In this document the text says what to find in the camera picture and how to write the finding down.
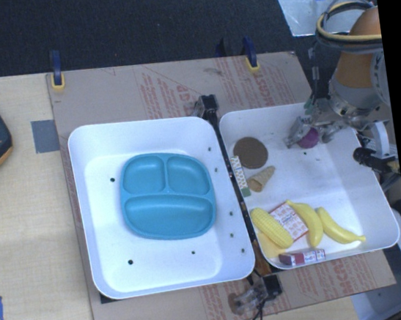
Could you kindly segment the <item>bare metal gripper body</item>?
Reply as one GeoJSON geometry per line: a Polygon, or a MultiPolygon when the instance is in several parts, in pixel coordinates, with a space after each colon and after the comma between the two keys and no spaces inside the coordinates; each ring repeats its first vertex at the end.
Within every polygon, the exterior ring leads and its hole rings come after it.
{"type": "Polygon", "coordinates": [[[345,127],[359,128],[365,119],[362,109],[337,97],[315,100],[307,105],[305,111],[310,116],[311,125],[325,131],[341,130],[345,127]]]}

